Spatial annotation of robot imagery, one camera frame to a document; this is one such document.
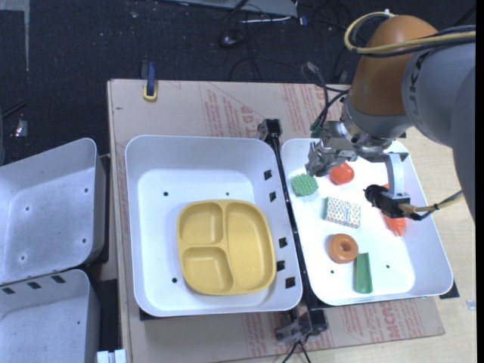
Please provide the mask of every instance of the yellow divided plate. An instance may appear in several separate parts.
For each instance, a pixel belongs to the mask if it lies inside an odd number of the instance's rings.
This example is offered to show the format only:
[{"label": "yellow divided plate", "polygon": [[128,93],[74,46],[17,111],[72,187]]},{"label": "yellow divided plate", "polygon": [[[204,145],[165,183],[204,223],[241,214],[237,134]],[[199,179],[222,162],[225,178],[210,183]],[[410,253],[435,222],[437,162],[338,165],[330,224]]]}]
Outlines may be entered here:
[{"label": "yellow divided plate", "polygon": [[242,200],[206,200],[178,216],[185,282],[211,295],[254,293],[275,278],[274,244],[264,213]]}]

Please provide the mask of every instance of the red object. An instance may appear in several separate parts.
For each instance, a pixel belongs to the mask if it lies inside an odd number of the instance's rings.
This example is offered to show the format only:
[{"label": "red object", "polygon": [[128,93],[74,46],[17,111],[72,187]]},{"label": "red object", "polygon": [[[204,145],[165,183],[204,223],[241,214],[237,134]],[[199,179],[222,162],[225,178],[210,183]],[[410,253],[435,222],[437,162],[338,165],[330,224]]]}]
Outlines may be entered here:
[{"label": "red object", "polygon": [[405,218],[390,218],[385,214],[383,214],[383,217],[385,218],[386,226],[388,226],[390,230],[395,231],[399,237],[401,237],[403,234],[403,229],[406,226]]},{"label": "red object", "polygon": [[334,166],[330,171],[330,180],[335,185],[344,185],[345,183],[350,183],[354,177],[355,171],[346,161],[343,164]]}]

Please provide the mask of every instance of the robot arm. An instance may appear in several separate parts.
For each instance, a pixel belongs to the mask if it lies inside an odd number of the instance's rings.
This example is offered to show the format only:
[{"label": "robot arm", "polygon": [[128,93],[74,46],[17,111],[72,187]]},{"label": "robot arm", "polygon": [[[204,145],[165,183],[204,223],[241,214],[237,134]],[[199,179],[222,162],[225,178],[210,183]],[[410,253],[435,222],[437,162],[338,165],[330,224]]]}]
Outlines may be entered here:
[{"label": "robot arm", "polygon": [[[367,47],[351,36],[368,18],[385,17]],[[386,149],[415,126],[428,138],[452,148],[455,167],[475,221],[475,30],[443,33],[411,16],[380,12],[350,26],[347,47],[362,55],[340,121],[322,125],[309,151],[306,171],[323,176],[333,166],[361,157],[385,163],[389,189],[372,185],[365,196],[391,217],[408,216],[403,191],[405,153]]]}]

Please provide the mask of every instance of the red tomato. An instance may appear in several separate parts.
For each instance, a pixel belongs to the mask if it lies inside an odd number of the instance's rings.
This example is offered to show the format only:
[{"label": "red tomato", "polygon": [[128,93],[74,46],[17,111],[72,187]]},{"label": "red tomato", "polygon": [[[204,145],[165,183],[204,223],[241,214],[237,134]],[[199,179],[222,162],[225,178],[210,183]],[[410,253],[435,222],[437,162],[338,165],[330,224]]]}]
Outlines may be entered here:
[{"label": "red tomato", "polygon": [[330,180],[335,185],[350,183],[354,177],[355,171],[346,161],[339,166],[334,166],[330,171]]}]

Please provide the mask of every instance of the brown donut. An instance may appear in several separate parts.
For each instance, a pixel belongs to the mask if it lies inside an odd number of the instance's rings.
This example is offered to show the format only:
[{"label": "brown donut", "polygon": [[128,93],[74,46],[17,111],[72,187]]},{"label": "brown donut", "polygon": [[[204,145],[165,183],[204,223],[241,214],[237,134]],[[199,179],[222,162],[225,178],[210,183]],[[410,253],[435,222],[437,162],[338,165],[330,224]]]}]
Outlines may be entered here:
[{"label": "brown donut", "polygon": [[327,244],[327,251],[336,263],[347,263],[358,255],[358,244],[348,234],[335,234]]}]

